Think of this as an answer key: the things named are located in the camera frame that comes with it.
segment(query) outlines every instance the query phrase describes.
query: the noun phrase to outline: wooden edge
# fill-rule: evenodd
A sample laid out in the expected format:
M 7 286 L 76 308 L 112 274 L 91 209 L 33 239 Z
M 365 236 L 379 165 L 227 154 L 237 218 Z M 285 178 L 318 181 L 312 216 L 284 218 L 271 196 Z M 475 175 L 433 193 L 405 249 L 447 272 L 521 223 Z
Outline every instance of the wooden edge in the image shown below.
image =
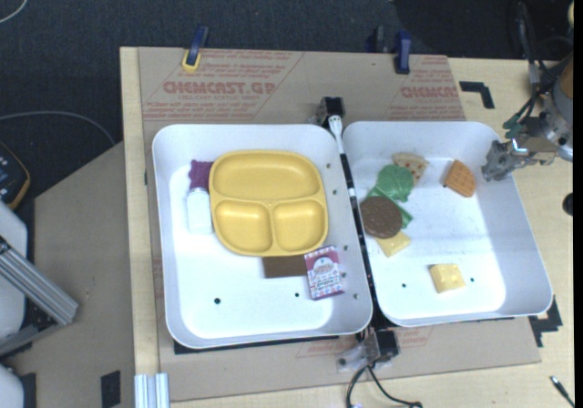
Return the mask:
M 121 94 L 128 196 L 128 241 L 137 374 L 159 372 L 158 326 L 148 221 L 146 160 L 141 118 L 138 50 L 120 48 Z

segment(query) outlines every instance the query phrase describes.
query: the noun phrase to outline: yellow square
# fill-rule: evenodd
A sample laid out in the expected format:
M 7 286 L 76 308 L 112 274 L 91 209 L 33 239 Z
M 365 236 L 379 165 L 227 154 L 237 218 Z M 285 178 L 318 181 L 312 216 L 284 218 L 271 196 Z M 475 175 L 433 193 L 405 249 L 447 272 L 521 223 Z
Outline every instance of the yellow square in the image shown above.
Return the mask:
M 438 293 L 465 287 L 464 277 L 457 264 L 435 264 L 429 271 Z
M 387 257 L 395 255 L 400 250 L 404 250 L 411 243 L 411 239 L 402 231 L 399 231 L 392 238 L 374 238 Z

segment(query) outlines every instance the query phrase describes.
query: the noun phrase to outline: yellow plate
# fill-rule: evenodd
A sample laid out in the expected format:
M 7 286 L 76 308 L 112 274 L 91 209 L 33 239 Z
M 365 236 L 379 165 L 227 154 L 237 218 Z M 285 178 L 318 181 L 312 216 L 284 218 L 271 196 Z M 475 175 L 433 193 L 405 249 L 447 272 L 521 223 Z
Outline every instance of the yellow plate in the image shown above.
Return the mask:
M 328 234 L 320 172 L 300 154 L 224 154 L 212 164 L 209 194 L 217 236 L 239 254 L 305 254 L 322 246 Z

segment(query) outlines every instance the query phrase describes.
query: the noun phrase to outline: wooden table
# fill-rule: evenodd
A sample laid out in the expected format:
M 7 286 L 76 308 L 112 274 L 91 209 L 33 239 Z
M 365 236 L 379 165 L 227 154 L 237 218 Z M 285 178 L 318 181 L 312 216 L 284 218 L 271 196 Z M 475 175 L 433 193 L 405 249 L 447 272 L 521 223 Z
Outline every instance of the wooden table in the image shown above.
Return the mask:
M 135 364 L 136 373 L 151 375 L 159 372 L 159 354 L 149 245 L 148 196 L 144 185 L 145 156 L 138 50 L 123 47 L 120 58 Z M 527 63 L 484 59 L 450 59 L 449 62 L 456 82 L 484 82 L 496 104 L 496 109 L 486 110 L 478 94 L 463 93 L 460 90 L 466 118 L 488 124 L 503 137 L 502 123 L 522 106 L 528 96 Z M 559 331 L 544 334 L 544 347 L 540 349 L 542 362 L 391 380 L 385 382 L 390 394 L 405 400 L 420 400 L 425 408 L 568 406 L 553 387 L 549 376 L 556 375 L 574 396 L 573 220 L 562 209 L 563 198 L 573 189 L 572 174 L 572 164 L 561 159 L 549 167 L 533 166 L 515 172 L 515 180 L 543 255 L 563 321 Z M 172 406 L 343 407 L 345 391 L 346 386 L 340 384 L 173 403 Z M 353 402 L 359 402 L 367 408 L 392 406 L 372 382 L 359 382 L 353 392 Z

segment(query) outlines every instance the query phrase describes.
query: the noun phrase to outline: cardboard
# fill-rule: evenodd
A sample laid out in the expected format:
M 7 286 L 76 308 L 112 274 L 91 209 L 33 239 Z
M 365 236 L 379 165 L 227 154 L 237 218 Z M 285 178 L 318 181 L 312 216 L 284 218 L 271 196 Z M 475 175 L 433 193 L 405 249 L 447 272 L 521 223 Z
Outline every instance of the cardboard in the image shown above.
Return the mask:
M 403 76 L 394 72 L 393 56 L 388 54 L 358 54 L 355 59 L 354 54 L 210 49 L 202 52 L 199 71 L 191 75 L 180 67 L 183 54 L 179 48 L 138 50 L 148 180 L 154 179 L 152 139 L 173 123 L 305 123 L 323 97 L 343 98 L 345 125 L 358 120 L 465 119 L 444 56 L 411 56 L 411 74 Z M 164 319 L 153 183 L 148 184 L 148 202 L 160 370 L 169 374 L 172 401 L 351 379 L 351 372 L 338 369 L 336 355 L 356 344 L 354 336 L 176 352 Z M 378 371 L 379 377 L 540 361 L 527 318 L 395 328 L 395 332 L 401 354 Z

